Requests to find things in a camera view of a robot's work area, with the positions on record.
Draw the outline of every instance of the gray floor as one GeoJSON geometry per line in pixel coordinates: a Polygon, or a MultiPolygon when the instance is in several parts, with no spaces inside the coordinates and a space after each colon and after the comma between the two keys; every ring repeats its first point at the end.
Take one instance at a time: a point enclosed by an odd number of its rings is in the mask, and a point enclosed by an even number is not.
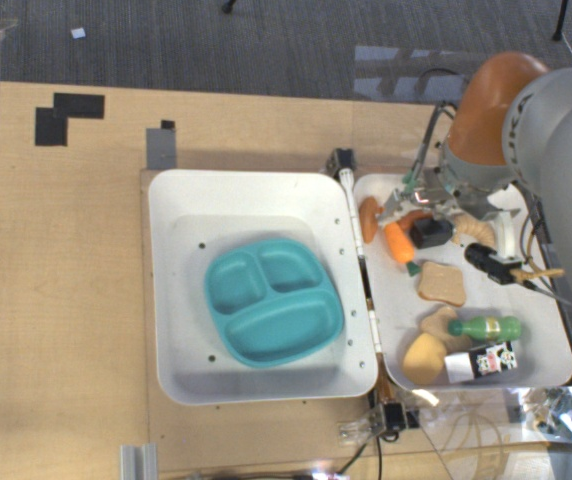
{"type": "MultiPolygon", "coordinates": [[[[572,64],[550,40],[560,0],[239,0],[230,16],[224,1],[0,0],[0,18],[19,20],[2,77],[351,99],[358,45],[572,64]]],[[[565,34],[572,45],[572,0],[565,34]]]]}

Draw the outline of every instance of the black tape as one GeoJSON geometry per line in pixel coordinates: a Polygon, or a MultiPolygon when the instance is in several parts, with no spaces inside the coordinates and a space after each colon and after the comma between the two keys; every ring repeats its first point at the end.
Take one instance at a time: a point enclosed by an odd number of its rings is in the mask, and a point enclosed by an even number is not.
{"type": "Polygon", "coordinates": [[[56,92],[54,116],[59,118],[104,119],[104,96],[56,92]]]}
{"type": "Polygon", "coordinates": [[[67,146],[68,120],[56,117],[52,108],[35,109],[35,146],[67,146]]]}

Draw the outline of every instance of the teal plate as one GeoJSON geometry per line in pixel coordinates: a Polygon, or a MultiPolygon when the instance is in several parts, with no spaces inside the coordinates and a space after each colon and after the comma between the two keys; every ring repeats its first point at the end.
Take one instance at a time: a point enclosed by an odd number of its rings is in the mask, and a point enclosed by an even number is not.
{"type": "Polygon", "coordinates": [[[264,240],[223,254],[208,267],[204,284],[226,348],[254,368],[312,354],[344,327],[328,274],[306,246],[293,240],[264,240]]]}

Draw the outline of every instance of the orange object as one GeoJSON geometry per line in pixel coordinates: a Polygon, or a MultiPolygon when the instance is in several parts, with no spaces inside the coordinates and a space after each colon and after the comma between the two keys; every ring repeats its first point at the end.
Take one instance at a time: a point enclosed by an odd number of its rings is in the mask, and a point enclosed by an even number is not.
{"type": "Polygon", "coordinates": [[[386,242],[388,242],[388,248],[395,261],[398,261],[402,265],[413,261],[415,257],[415,248],[413,243],[406,236],[402,228],[397,222],[391,222],[384,228],[384,234],[386,235],[386,242]]]}
{"type": "Polygon", "coordinates": [[[382,211],[383,208],[379,206],[374,197],[367,197],[359,207],[359,224],[362,228],[364,242],[367,244],[375,239],[377,229],[379,229],[377,215],[382,211]]]}
{"type": "Polygon", "coordinates": [[[402,231],[408,232],[410,231],[410,228],[413,227],[413,223],[416,220],[430,219],[432,216],[432,213],[425,212],[424,210],[413,210],[399,219],[397,223],[399,224],[399,227],[402,228],[402,231]]]}
{"type": "Polygon", "coordinates": [[[506,165],[502,125],[508,108],[548,67],[525,53],[504,52],[488,59],[471,80],[448,136],[460,160],[477,165],[506,165]]]}

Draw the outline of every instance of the bottle cap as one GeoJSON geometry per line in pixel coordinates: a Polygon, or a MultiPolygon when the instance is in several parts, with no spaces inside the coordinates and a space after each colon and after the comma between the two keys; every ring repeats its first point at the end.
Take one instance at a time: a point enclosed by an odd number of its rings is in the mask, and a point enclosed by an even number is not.
{"type": "Polygon", "coordinates": [[[448,322],[448,334],[451,336],[461,336],[464,325],[459,320],[451,320],[448,322]]]}

